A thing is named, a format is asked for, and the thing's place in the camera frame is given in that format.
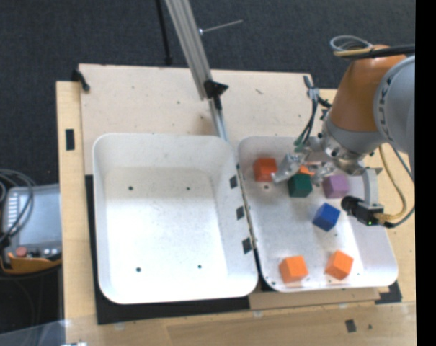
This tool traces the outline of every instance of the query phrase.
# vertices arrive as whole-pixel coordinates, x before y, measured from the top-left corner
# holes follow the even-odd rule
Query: green cube
[[[295,174],[288,180],[288,191],[292,198],[305,198],[312,192],[311,176]]]

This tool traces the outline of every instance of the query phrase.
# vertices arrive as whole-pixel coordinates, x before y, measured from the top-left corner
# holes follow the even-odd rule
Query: red button
[[[27,256],[27,247],[19,246],[16,248],[16,256],[17,257],[26,257]]]

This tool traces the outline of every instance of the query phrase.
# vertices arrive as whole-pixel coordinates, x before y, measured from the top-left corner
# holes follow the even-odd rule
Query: dark gray floor
[[[317,86],[336,87],[347,63],[332,55],[332,37],[415,42],[416,0],[190,2],[201,28],[244,20],[205,34],[212,68],[309,72]],[[173,64],[184,66],[164,12]],[[0,167],[38,184],[58,181],[55,82],[70,80],[79,63],[164,65],[154,0],[0,0]],[[17,291],[10,285],[8,294]],[[14,300],[1,296],[7,309]],[[12,328],[27,325],[20,310],[12,312],[21,319]]]

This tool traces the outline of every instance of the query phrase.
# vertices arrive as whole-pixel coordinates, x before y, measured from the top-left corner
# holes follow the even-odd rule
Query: empty white tray
[[[306,198],[292,198],[287,182],[274,184],[254,180],[254,161],[272,157],[279,164],[287,152],[293,152],[294,140],[290,137],[249,137],[239,144],[249,220],[267,284],[280,292],[392,284],[397,279],[398,268],[385,228],[365,226],[348,216],[341,208],[341,199],[326,199],[321,186],[314,185]],[[363,199],[362,177],[347,178],[349,195]],[[312,223],[323,203],[341,211],[330,231]],[[351,273],[343,280],[324,272],[329,256],[337,249],[354,258]],[[309,275],[301,281],[285,284],[278,265],[284,258],[297,255],[304,257]]]
[[[245,296],[258,281],[233,150],[114,133],[93,149],[99,285],[115,303]]]

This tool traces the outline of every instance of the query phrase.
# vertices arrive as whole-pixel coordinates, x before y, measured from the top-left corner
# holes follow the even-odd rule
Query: wooden table
[[[416,344],[414,217],[388,232],[399,265],[401,302],[375,304],[389,288],[289,294],[263,293],[256,289],[249,297],[249,311],[98,325],[84,182],[85,174],[92,171],[88,156],[92,142],[98,133],[108,130],[212,134],[213,128],[208,107],[197,98],[188,69],[94,65],[80,65],[80,69],[91,87],[89,93],[83,92],[77,82],[56,84],[67,342],[80,340],[88,345]],[[165,74],[168,82],[159,83]],[[216,81],[230,86],[223,95],[223,103],[231,144],[235,146],[245,136],[295,136],[311,111],[302,75],[213,71]],[[334,93],[334,90],[322,90],[321,95],[333,100]],[[105,108],[114,99],[119,104],[117,110]],[[169,103],[164,107],[162,101]],[[142,115],[137,112],[139,107],[159,112],[162,117],[155,120]],[[106,117],[106,121],[101,122],[101,117]],[[394,155],[389,152],[387,155],[402,190],[410,197],[411,206],[413,184]],[[368,157],[365,163],[370,167],[381,166],[378,156]],[[399,210],[398,195],[385,173],[380,174],[379,183],[382,204]]]

